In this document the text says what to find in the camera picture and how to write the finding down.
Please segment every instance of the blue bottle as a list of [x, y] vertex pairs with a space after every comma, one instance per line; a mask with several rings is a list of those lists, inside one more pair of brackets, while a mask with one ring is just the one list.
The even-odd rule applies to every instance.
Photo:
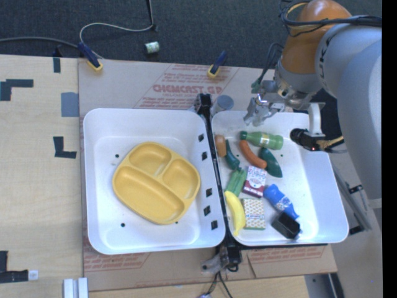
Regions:
[[265, 189], [263, 196], [269, 200], [269, 202], [278, 212], [285, 212], [294, 220], [299, 217], [299, 215], [296, 214], [295, 210], [293, 209], [291, 200], [285, 196], [285, 194], [281, 192], [275, 184], [272, 184]]

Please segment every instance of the green bottle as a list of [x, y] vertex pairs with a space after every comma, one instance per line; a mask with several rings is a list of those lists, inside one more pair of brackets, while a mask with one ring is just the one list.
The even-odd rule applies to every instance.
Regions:
[[265, 132], [240, 132], [240, 139], [247, 140], [258, 147], [279, 150], [283, 147], [284, 139], [280, 135]]

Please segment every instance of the cardboard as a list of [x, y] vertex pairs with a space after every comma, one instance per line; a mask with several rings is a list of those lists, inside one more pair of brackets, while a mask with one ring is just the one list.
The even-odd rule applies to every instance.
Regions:
[[[260, 69], [221, 67], [215, 79], [207, 66], [102, 60], [100, 72], [79, 61], [80, 124], [87, 112], [100, 107], [191, 109], [200, 93], [234, 99], [234, 110], [246, 110], [252, 97], [251, 83]], [[268, 71], [265, 78], [271, 78]], [[84, 147], [81, 145], [83, 193], [84, 276], [90, 291], [154, 287], [210, 282], [201, 262], [211, 259], [215, 249], [164, 251], [127, 255], [102, 255], [89, 243], [86, 233]], [[337, 270], [330, 245], [263, 248], [242, 251], [237, 272], [225, 272], [226, 280], [271, 278], [331, 273]]]

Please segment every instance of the dark background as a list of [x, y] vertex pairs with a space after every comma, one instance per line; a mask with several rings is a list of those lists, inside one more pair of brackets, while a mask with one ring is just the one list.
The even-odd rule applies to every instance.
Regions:
[[[351, 14], [382, 16], [382, 0], [335, 0]], [[151, 0], [158, 31], [131, 33], [93, 26], [84, 41], [99, 55], [114, 60], [160, 61], [210, 65], [222, 50], [226, 65], [263, 68], [269, 45], [285, 43], [287, 32], [279, 19], [280, 0]], [[50, 37], [79, 42], [82, 27], [105, 22], [142, 29], [150, 25], [146, 0], [0, 0], [0, 39]], [[158, 41], [160, 52], [148, 56], [144, 45]], [[0, 53], [52, 56], [59, 43], [0, 41]], [[72, 47], [60, 47], [64, 57], [78, 57]], [[252, 81], [247, 81], [247, 92]], [[340, 135], [337, 102], [320, 91], [315, 101], [322, 110], [323, 132]]]

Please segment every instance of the blue clamp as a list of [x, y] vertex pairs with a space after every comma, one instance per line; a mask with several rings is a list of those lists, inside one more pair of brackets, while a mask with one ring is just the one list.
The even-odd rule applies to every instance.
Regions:
[[87, 63], [91, 66], [94, 70], [100, 71], [104, 66], [101, 62], [98, 61], [97, 57], [95, 56], [94, 52], [84, 43], [80, 42], [77, 44], [78, 49], [84, 56], [88, 59]]
[[222, 51], [221, 55], [216, 59], [215, 63], [210, 66], [207, 71], [207, 76], [209, 78], [215, 78], [219, 72], [219, 68], [221, 65], [225, 64], [227, 52]]

